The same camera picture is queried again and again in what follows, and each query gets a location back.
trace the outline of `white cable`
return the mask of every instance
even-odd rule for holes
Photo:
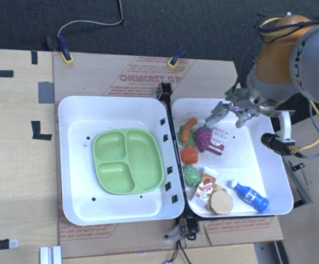
[[[120,20],[116,23],[113,23],[113,24],[105,24],[105,23],[100,23],[100,22],[97,22],[97,21],[92,21],[92,20],[74,20],[74,21],[71,21],[65,25],[63,25],[59,31],[58,31],[58,35],[59,36],[62,32],[62,30],[64,28],[66,28],[67,26],[71,25],[71,24],[75,24],[75,23],[90,23],[90,24],[97,24],[97,25],[103,25],[103,26],[115,26],[115,25],[119,25],[123,22],[123,8],[122,8],[122,2],[121,0],[118,0],[119,2],[119,10],[120,10]]]

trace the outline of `cardboard sheet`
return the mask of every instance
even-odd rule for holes
[[[77,226],[64,216],[62,208],[58,105],[68,96],[154,96],[159,83],[172,83],[172,102],[183,97],[224,98],[235,82],[233,62],[180,59],[174,69],[169,58],[72,53],[74,62],[65,64],[54,52],[54,100],[59,200],[59,244],[63,258],[122,254],[173,249],[162,233],[175,220]],[[276,216],[200,221],[200,232],[185,247],[255,243],[281,240]]]

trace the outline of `blue bottle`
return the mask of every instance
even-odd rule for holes
[[[260,212],[264,211],[270,203],[267,198],[261,196],[257,191],[251,187],[240,185],[236,180],[231,182],[230,187],[238,192],[242,200]]]

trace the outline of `bottle cap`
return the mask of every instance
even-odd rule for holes
[[[231,187],[232,189],[234,189],[237,184],[238,184],[238,181],[237,181],[237,180],[232,180],[232,181],[230,182],[230,187]]]

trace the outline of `green plate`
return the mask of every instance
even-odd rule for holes
[[[164,180],[156,139],[141,129],[98,134],[93,141],[93,161],[98,182],[111,194],[145,193]]]

